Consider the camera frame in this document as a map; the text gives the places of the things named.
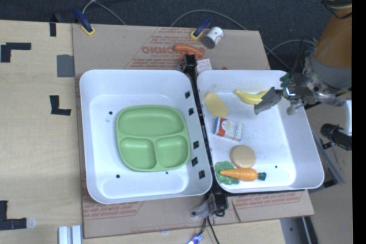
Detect black block with thin wires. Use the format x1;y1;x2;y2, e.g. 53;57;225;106
179;54;198;74
210;192;229;215

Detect green lettuce leaf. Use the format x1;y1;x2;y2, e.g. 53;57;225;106
214;161;241;186

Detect pale yellow potato chip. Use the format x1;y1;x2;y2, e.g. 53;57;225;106
204;91;230;118

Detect green divided plate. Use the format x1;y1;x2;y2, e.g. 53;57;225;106
115;105;192;173

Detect brown cardboard board, red print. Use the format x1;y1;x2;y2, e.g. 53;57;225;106
71;22;315;239

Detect white packet with red print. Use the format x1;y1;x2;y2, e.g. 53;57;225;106
197;58;213;72

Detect thin black rod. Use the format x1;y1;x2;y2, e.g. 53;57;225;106
189;71;218;195

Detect white plastic tray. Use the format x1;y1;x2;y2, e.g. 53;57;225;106
79;69;214;205
196;69;325;194

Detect yellow banana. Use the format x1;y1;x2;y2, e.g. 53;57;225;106
234;89;270;105

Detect white can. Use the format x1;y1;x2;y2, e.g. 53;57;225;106
200;26;225;50

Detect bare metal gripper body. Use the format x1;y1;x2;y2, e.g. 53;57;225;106
281;71;348;115

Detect orange carrot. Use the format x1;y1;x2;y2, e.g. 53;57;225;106
219;167;268;182

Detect beige round biscuit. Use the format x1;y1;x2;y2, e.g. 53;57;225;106
229;144;257;169

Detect white and orange carton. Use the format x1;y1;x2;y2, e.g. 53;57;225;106
212;117;244;142

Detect black cylinder on white bracket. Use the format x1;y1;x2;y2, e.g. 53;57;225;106
320;98;353;151

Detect orange sausage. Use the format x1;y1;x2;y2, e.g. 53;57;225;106
172;43;205;59

